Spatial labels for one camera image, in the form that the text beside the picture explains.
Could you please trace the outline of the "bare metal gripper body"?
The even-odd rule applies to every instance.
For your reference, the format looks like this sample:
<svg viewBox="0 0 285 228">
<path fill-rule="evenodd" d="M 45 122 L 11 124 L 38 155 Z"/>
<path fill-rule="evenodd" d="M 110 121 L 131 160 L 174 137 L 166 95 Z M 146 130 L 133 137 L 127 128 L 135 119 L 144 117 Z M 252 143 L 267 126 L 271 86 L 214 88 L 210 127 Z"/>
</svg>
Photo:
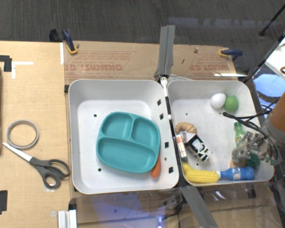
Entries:
<svg viewBox="0 0 285 228">
<path fill-rule="evenodd" d="M 261 161 L 277 161 L 278 150 L 273 142 L 265 136 L 253 133 L 248 138 L 248 148 L 253 150 Z"/>
</svg>

